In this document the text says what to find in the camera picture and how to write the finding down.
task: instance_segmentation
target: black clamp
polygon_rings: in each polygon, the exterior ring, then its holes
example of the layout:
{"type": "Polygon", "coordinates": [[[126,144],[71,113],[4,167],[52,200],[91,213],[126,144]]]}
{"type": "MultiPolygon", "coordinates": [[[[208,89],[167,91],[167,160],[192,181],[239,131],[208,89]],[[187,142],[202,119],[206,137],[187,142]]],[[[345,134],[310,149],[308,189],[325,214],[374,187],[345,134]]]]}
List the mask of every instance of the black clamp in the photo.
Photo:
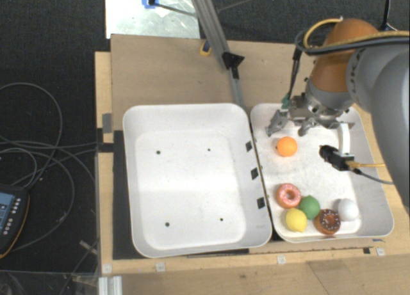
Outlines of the black clamp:
{"type": "Polygon", "coordinates": [[[233,73],[233,78],[234,79],[239,79],[239,72],[238,72],[238,66],[242,61],[245,59],[245,57],[232,54],[231,52],[225,52],[222,54],[222,59],[225,63],[226,69],[231,69],[233,73]]]}

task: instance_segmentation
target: white ball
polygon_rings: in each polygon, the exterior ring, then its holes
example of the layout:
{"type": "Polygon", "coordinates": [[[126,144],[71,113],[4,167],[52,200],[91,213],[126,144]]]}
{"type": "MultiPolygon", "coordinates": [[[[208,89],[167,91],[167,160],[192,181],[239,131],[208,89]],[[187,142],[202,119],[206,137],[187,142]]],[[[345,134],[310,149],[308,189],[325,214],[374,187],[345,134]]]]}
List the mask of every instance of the white ball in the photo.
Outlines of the white ball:
{"type": "Polygon", "coordinates": [[[353,221],[359,216],[359,208],[355,202],[344,198],[339,203],[338,213],[343,221],[353,221]]]}

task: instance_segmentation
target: pink donut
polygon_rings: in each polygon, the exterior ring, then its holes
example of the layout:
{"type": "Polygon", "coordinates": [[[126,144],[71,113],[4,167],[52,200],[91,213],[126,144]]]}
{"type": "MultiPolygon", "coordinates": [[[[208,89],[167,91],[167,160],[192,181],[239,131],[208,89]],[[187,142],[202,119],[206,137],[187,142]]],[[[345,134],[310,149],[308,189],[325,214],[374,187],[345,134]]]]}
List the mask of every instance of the pink donut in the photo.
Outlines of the pink donut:
{"type": "Polygon", "coordinates": [[[302,195],[293,184],[283,184],[276,191],[276,201],[284,209],[291,209],[299,205],[302,195]]]}

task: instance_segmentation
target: toy food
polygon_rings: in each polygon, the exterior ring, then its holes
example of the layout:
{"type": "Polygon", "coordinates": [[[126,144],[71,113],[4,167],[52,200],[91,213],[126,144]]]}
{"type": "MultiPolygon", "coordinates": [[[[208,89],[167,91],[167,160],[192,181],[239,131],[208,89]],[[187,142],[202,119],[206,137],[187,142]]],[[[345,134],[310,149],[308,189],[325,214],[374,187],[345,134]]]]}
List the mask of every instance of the toy food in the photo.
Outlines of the toy food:
{"type": "Polygon", "coordinates": [[[283,137],[277,142],[276,149],[282,156],[292,156],[297,151],[297,142],[292,137],[283,137]]]}
{"type": "Polygon", "coordinates": [[[315,197],[309,195],[302,198],[299,204],[299,209],[302,210],[304,214],[306,214],[306,217],[309,220],[312,220],[315,219],[319,214],[320,204],[315,197]]]}
{"type": "Polygon", "coordinates": [[[308,219],[301,210],[290,209],[286,213],[286,225],[292,231],[303,232],[308,225],[308,219]]]}
{"type": "Polygon", "coordinates": [[[291,209],[299,205],[302,195],[293,184],[283,184],[276,191],[276,201],[284,209],[291,209]]]}
{"type": "Polygon", "coordinates": [[[344,198],[339,203],[338,213],[343,221],[353,221],[359,216],[359,208],[355,202],[344,198]]]}
{"type": "Polygon", "coordinates": [[[339,214],[330,209],[320,210],[313,223],[317,230],[326,235],[333,235],[340,229],[339,214]]]}

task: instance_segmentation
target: robotic arm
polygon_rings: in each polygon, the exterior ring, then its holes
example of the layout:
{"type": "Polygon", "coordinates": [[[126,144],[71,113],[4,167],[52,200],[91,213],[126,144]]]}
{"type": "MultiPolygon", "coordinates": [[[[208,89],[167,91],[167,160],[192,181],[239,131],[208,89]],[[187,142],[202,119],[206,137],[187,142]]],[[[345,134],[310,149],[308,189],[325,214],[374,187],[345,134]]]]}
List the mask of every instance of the robotic arm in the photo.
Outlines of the robotic arm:
{"type": "MultiPolygon", "coordinates": [[[[341,123],[338,118],[356,103],[371,114],[383,159],[403,204],[409,207],[409,35],[379,33],[357,19],[330,23],[336,25],[319,48],[308,44],[315,26],[297,37],[294,59],[298,50],[299,57],[302,51],[322,55],[306,91],[290,98],[290,90],[266,133],[270,136],[288,120],[300,126],[299,136],[316,125],[335,129],[341,123]],[[303,44],[298,40],[301,35],[303,44]]],[[[296,73],[294,64],[291,84],[296,73]]]]}

